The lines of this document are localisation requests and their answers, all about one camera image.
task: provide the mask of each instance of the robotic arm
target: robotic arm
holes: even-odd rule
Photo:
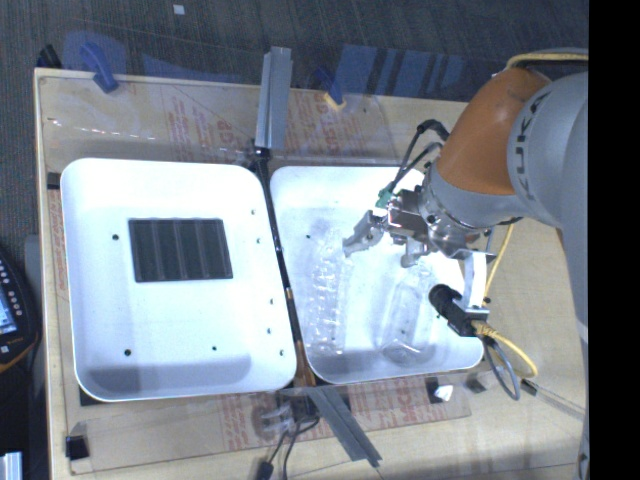
[[[478,261],[471,245],[494,226],[522,217],[557,228],[567,258],[588,393],[588,71],[551,81],[526,66],[548,61],[586,64],[587,58],[575,51],[514,57],[469,102],[422,185],[397,194],[395,183],[383,189],[378,206],[386,207],[386,215],[365,214],[354,235],[343,241],[343,249],[348,256],[375,245],[388,232],[406,246],[404,267],[434,251],[465,260],[465,294],[455,302],[463,311],[477,312],[482,303],[469,277],[483,277],[482,266],[490,258]],[[432,302],[442,298],[433,292],[436,288]],[[589,477],[588,399],[576,475]]]

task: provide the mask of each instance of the device screen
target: device screen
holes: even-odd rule
[[[18,326],[9,310],[9,301],[5,297],[4,292],[0,291],[0,335],[17,330]]]

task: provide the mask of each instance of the white tray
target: white tray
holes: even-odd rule
[[[342,253],[342,239],[374,209],[378,190],[396,172],[388,167],[283,167],[272,176],[305,351],[315,374],[330,383],[466,369],[482,358],[480,340],[458,336],[428,301],[438,283],[463,292],[457,261],[432,253],[403,269],[404,247],[387,234],[349,259]],[[413,171],[398,188],[412,189],[422,178]]]
[[[268,391],[291,381],[291,327],[262,187],[251,172],[81,159],[63,171],[61,193],[74,365],[90,396]],[[132,218],[222,219],[233,278],[136,282]]]

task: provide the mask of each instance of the dark gray floor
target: dark gray floor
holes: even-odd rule
[[[587,48],[589,1],[0,0],[0,245],[25,268],[38,229],[32,72],[46,44],[64,68],[83,69],[92,40],[119,73],[255,84],[262,55],[284,46],[295,87],[317,87],[322,66],[345,90],[466,101],[513,55]],[[0,402],[20,377],[0,374]],[[25,400],[0,407],[0,452],[29,449]]]

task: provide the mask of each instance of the black vent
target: black vent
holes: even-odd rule
[[[136,281],[231,279],[231,261],[220,219],[131,219]]]

